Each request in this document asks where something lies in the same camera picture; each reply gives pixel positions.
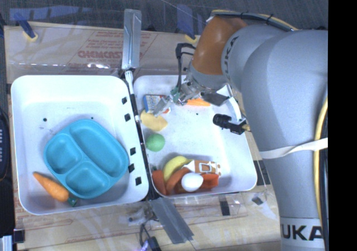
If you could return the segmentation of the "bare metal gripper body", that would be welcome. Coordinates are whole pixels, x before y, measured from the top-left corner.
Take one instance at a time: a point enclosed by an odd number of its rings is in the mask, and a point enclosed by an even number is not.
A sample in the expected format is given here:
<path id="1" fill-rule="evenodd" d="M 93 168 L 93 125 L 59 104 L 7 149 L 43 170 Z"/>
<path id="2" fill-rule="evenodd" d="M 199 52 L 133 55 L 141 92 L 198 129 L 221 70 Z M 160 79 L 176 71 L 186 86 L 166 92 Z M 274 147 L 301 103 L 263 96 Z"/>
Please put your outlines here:
<path id="1" fill-rule="evenodd" d="M 177 105 L 208 105 L 200 96 L 197 90 L 190 82 L 179 83 L 171 91 L 172 101 Z"/>

